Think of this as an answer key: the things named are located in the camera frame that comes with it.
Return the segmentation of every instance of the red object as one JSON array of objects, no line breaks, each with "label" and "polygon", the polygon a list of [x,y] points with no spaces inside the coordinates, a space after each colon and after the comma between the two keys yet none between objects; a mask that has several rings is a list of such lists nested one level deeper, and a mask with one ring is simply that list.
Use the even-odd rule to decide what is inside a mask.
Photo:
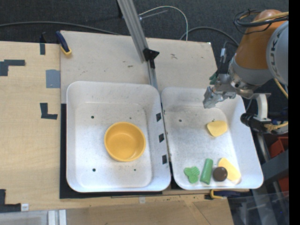
[{"label": "red object", "polygon": [[[289,137],[278,137],[278,140],[269,147],[270,157],[276,157],[280,153],[284,152],[289,146]],[[289,191],[289,176],[286,176],[278,180],[281,191]]]}]

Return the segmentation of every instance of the dark floor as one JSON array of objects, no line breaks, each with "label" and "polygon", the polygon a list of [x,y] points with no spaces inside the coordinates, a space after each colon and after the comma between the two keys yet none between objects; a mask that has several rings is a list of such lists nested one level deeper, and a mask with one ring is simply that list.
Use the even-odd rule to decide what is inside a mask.
[{"label": "dark floor", "polygon": [[[221,30],[240,42],[242,34],[233,25],[233,17],[250,8],[277,9],[289,11],[289,0],[133,0],[138,13],[158,6],[174,6],[185,13],[189,29],[198,26]],[[175,9],[142,19],[145,36],[152,38],[179,39],[185,33],[184,17]],[[129,35],[125,21],[118,17],[116,0],[0,0],[0,40],[36,42],[44,33],[47,42],[56,43],[55,31],[74,30],[100,32],[65,24],[24,22],[74,23]],[[218,65],[220,51],[230,38],[221,32],[202,29],[189,34],[191,41],[211,42]],[[228,60],[234,55],[234,46],[228,49]],[[288,107],[288,101],[271,80],[259,92],[272,93],[269,98],[269,111],[280,112]],[[255,103],[250,110],[255,112]]]}]

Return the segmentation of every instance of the brown round object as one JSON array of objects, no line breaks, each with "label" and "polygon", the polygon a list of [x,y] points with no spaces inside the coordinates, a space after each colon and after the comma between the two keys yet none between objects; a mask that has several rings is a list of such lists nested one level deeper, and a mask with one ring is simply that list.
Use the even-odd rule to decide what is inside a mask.
[{"label": "brown round object", "polygon": [[217,167],[212,173],[212,177],[214,178],[214,180],[219,182],[224,181],[227,178],[227,175],[227,170],[224,167]]}]

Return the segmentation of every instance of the green cylinder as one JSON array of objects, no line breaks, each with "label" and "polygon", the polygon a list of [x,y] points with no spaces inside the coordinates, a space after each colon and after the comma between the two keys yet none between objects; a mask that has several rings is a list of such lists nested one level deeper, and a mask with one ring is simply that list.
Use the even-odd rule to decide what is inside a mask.
[{"label": "green cylinder", "polygon": [[211,171],[212,171],[212,164],[213,161],[210,158],[205,159],[204,167],[202,169],[200,181],[205,182],[209,185],[210,178],[211,178]]}]

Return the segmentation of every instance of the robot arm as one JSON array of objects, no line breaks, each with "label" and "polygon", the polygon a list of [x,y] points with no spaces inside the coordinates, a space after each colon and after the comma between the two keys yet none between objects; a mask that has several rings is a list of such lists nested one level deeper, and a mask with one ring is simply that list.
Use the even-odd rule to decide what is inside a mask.
[{"label": "robot arm", "polygon": [[266,117],[268,106],[254,91],[270,79],[288,86],[288,15],[277,10],[259,12],[231,59],[227,73],[218,71],[210,78],[213,87],[204,94],[203,105],[212,108],[217,102],[235,98],[256,99],[258,115],[243,114],[241,121],[259,132],[285,133],[288,128],[272,126]]}]

